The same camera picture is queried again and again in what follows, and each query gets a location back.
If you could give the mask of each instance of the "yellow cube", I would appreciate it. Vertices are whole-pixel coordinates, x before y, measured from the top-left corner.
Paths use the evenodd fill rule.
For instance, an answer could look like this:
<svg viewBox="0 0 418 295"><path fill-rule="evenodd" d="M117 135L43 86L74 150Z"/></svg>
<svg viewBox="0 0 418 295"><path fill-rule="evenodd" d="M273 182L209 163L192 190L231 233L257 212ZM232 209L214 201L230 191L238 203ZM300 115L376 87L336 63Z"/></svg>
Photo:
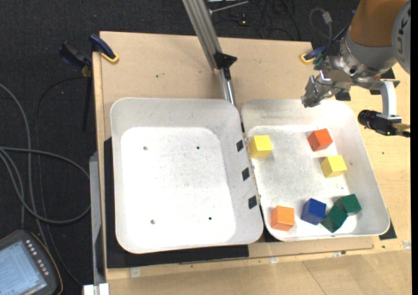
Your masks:
<svg viewBox="0 0 418 295"><path fill-rule="evenodd" d="M272 150L269 135L252 136L249 140L249 151L252 158L266 158Z"/></svg>
<svg viewBox="0 0 418 295"><path fill-rule="evenodd" d="M326 178L338 177L347 171L346 163L341 155L328 156L321 162L321 168Z"/></svg>

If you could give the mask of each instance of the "screen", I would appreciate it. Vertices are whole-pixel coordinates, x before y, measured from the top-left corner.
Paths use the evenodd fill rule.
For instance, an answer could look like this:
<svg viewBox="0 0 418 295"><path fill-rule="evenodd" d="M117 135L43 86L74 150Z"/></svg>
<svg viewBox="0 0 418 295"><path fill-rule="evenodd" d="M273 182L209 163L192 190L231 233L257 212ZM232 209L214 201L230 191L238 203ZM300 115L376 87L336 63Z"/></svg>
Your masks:
<svg viewBox="0 0 418 295"><path fill-rule="evenodd" d="M47 286L23 241L0 251L0 295L30 295Z"/></svg>

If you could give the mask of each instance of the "wooden table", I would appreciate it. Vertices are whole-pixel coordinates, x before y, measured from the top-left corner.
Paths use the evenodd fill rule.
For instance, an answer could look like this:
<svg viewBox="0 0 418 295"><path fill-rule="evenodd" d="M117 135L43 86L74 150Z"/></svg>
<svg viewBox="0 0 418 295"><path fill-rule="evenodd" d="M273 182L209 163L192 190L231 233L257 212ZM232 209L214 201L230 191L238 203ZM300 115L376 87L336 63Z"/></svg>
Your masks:
<svg viewBox="0 0 418 295"><path fill-rule="evenodd" d="M116 100L218 99L222 94L218 75L210 70L197 37L116 32L101 32L100 36L120 56L120 61L113 65L98 53L93 54L99 178L104 206L103 142L111 137L109 114ZM312 49L308 42L226 38L219 41L225 53L238 58L231 67L238 110L250 99L299 99L309 75L315 74L311 65L304 65L299 59ZM399 65L395 65L394 73L401 81L396 88L397 114L409 123L410 76ZM371 96L359 87L352 87L350 94L351 101L346 103L356 114L363 109L381 111L380 96ZM372 289L373 294L409 294L410 139L385 137L364 128L361 134L397 238L381 241L379 236L372 236L274 243L261 239L249 245L247 259L145 266L134 271L135 275L140 274L135 278L131 277L132 269L107 268L105 275L111 294L142 294L142 291L144 294L255 291L345 294L342 289L349 289L350 294L355 289L363 294ZM105 241L106 229L103 230ZM334 277L338 278L337 283L331 282Z"/></svg>

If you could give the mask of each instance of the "orange cube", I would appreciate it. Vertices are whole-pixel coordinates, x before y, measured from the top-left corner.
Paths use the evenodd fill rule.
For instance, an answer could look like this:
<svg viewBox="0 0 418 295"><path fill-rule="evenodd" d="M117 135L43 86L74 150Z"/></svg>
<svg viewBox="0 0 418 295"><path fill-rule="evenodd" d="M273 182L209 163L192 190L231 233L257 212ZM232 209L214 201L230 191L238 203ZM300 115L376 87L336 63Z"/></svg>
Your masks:
<svg viewBox="0 0 418 295"><path fill-rule="evenodd" d="M329 134L327 128L313 131L308 137L309 145L311 145L312 151L319 151L327 149L334 141Z"/></svg>
<svg viewBox="0 0 418 295"><path fill-rule="evenodd" d="M273 229L288 231L295 225L295 210L290 207L277 206L272 211L271 226Z"/></svg>

